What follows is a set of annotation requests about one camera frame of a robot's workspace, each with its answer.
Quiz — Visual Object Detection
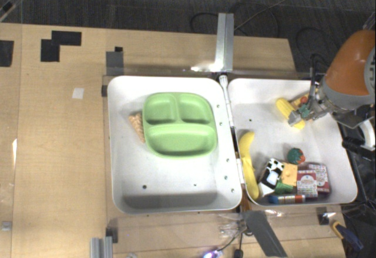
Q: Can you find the green divided plate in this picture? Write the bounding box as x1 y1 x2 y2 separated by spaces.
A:
142 92 219 159

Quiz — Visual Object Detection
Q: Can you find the small bottle with blue cap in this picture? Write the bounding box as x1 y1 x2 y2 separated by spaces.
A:
268 194 307 205

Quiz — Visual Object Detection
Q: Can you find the yellow corn cob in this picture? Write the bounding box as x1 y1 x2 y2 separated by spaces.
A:
275 98 307 130

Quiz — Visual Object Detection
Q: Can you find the red and white carton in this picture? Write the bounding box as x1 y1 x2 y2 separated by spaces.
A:
296 169 319 199
306 163 330 195

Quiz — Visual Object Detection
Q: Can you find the tan waffle biscuit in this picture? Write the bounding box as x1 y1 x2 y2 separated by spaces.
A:
127 112 146 144

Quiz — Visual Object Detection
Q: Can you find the red and green strawberry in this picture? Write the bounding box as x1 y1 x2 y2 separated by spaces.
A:
287 148 307 165

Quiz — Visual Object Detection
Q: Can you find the green toy vegetable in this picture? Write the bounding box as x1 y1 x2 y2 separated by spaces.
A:
274 179 295 196

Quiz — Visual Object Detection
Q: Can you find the yellow banana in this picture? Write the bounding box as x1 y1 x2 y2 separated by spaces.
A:
238 130 260 201

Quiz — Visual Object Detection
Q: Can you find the yellow cheese wedge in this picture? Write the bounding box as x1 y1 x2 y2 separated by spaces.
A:
280 162 298 186

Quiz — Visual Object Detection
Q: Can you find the black and white cow carton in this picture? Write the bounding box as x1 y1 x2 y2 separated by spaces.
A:
257 158 286 196

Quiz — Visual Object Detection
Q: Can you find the white plastic tray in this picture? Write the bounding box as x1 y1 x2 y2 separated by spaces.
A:
106 75 243 215
227 78 359 207

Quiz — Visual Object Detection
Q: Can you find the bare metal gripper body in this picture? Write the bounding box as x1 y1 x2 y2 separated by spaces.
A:
296 85 327 122

